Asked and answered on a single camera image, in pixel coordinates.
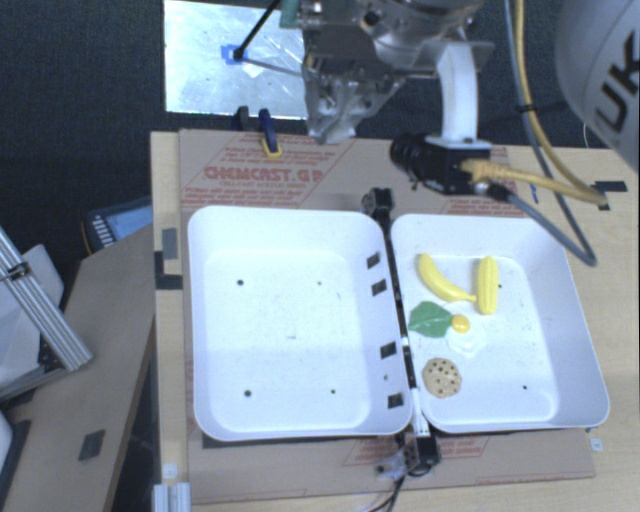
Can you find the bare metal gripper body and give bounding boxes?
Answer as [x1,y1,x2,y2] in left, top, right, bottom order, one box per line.
[300,0,451,86]

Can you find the brown cardboard board, red print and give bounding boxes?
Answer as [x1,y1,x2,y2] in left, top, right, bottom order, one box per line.
[177,128,600,506]

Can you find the yellow banana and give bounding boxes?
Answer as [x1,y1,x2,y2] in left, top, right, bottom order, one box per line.
[417,252,478,304]

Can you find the thin black and white rod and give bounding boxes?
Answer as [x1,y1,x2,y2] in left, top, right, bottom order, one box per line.
[375,209,427,437]

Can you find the white plastic tray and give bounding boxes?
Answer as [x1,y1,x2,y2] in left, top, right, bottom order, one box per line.
[186,204,414,443]
[389,213,612,435]

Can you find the yellow corn cob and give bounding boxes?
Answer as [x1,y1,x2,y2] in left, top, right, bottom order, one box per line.
[475,255,501,316]

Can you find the green leaf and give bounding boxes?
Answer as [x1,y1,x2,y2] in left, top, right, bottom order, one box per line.
[407,300,454,339]

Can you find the white fried egg, yellow yolk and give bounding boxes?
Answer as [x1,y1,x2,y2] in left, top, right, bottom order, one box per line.
[446,313,488,359]

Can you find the brown biscuit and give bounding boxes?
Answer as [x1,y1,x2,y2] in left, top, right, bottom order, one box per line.
[421,356,463,400]

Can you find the black cylinder on white bracket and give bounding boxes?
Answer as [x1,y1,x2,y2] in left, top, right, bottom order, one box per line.
[389,42,495,197]

